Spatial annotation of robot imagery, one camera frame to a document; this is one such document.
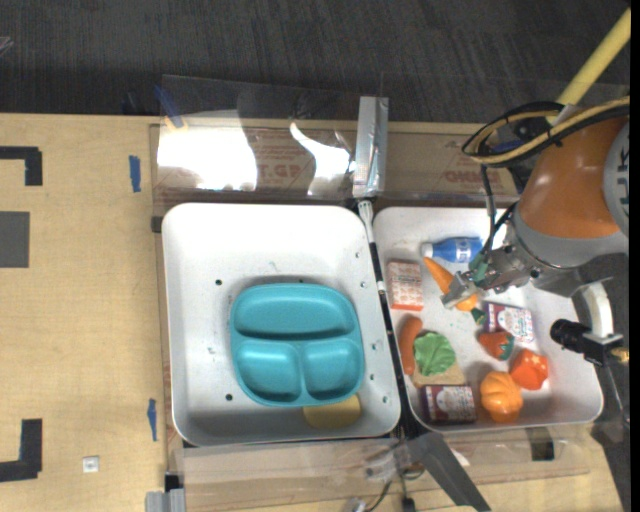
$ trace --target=orange bell pepper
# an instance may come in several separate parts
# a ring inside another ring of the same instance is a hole
[[[525,348],[514,359],[509,374],[521,388],[536,391],[549,377],[549,361],[545,356]]]

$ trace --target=blue water bottle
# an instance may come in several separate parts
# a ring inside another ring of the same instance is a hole
[[[480,252],[483,245],[480,238],[447,238],[437,243],[423,243],[421,252],[422,256],[427,258],[441,258],[452,263],[469,263]]]

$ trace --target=green vegetable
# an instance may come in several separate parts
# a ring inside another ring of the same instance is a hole
[[[471,310],[471,315],[473,316],[473,321],[476,325],[484,324],[484,321],[487,319],[487,314],[478,308],[473,308]]]
[[[418,371],[425,377],[442,373],[456,362],[456,354],[449,340],[435,332],[416,338],[413,353]]]

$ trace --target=clear plastic sheet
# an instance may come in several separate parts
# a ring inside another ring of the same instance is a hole
[[[589,473],[584,434],[576,427],[550,432],[553,459],[533,460],[524,432],[447,438],[477,485]],[[318,502],[318,510],[344,510],[352,500],[371,504],[388,493],[438,489],[412,454],[414,441],[351,441],[231,445],[174,452],[187,510],[237,510]]]
[[[461,80],[469,94],[453,95]],[[526,103],[554,101],[566,86],[385,74],[375,90],[354,93],[164,76],[156,88],[163,117],[155,211],[189,201],[349,205],[359,197],[481,206],[480,165],[462,145],[479,123]],[[627,92],[594,84],[580,106]],[[367,99],[378,108],[367,110]],[[526,167],[489,169],[498,203],[517,198]]]

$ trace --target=wooden table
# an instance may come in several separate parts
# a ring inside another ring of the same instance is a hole
[[[146,493],[163,489],[167,450],[150,228],[150,130],[157,123],[155,117],[0,115],[0,145],[37,146],[44,179],[42,186],[25,186],[24,162],[0,160],[0,211],[30,213],[28,268],[0,268],[0,461],[18,458],[23,419],[43,424],[42,471],[37,479],[0,483],[0,510],[142,511]],[[397,146],[402,138],[395,140]],[[139,192],[130,156],[140,160]],[[150,399],[158,411],[156,441]],[[601,447],[589,436],[584,447],[587,474],[482,484],[480,491],[495,510],[621,510]],[[99,471],[83,472],[89,456],[99,457]],[[421,510],[452,506],[441,490],[414,498]],[[339,510],[343,503],[269,510]],[[399,500],[388,498],[379,510],[400,510]]]

